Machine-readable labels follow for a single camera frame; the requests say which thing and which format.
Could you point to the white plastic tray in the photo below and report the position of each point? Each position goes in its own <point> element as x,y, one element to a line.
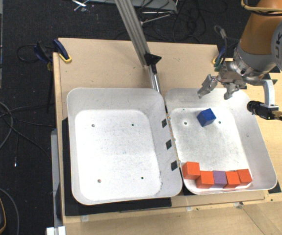
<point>116,146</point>
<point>219,143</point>

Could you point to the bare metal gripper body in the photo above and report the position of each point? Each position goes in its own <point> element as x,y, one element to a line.
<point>234,73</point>

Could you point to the blue cube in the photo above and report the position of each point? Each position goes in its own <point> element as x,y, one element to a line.
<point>206,117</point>

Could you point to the orange cube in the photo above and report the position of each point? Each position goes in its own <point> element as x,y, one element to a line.
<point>244,176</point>
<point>205,179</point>
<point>190,170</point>
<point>232,179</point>

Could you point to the black cylinder on white bracket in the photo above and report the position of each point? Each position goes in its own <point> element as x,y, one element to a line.
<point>263,106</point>

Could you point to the purple cube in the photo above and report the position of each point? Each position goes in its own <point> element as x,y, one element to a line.
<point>220,178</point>

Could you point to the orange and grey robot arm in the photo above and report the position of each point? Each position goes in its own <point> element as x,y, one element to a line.
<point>261,33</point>

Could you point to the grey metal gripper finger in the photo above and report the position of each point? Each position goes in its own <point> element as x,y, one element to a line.
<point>205,87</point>
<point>230,92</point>

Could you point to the pale wood board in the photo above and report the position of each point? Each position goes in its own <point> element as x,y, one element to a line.
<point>106,65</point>

